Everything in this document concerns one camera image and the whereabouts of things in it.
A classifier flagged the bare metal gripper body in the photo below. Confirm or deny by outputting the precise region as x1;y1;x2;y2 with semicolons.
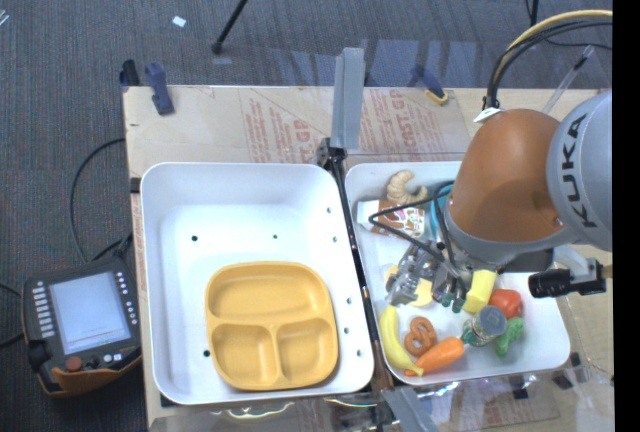
399;242;474;295

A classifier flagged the pale yellow round slice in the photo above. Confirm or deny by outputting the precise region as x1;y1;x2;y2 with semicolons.
383;263;436;309

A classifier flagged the yellow block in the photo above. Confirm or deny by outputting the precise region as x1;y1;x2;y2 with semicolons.
461;268;499;316

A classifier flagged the brown pretzel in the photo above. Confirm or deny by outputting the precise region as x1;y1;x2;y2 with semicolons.
403;315;438;358

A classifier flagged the yellow banana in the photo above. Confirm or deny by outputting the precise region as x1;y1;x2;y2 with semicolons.
378;303;425;378

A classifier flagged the white and brown carton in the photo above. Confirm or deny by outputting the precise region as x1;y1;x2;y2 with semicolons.
355;198;437;242

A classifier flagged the red pepper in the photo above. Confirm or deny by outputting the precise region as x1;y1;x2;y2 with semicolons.
487;288;525;321

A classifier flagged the orange carrot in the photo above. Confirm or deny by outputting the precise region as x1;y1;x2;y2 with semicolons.
404;335;466;378

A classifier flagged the beige croissant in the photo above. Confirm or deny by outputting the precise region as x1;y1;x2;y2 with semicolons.
385;169;430;206

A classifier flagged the green broccoli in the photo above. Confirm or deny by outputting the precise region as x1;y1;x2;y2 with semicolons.
494;317;526;359

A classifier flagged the white plastic tray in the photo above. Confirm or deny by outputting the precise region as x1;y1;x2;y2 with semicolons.
343;160;573;388
139;161;376;407

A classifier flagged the yellow divided plate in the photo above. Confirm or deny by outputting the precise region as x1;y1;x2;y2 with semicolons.
204;260;341;393

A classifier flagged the brown cardboard board red print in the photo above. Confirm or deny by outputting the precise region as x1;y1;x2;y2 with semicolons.
122;84;614;432

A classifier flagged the black cylinder on white bracket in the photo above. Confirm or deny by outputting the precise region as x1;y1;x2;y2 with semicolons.
527;245;609;299

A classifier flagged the black block with thin wires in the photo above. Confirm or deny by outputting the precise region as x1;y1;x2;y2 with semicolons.
315;138;348;169

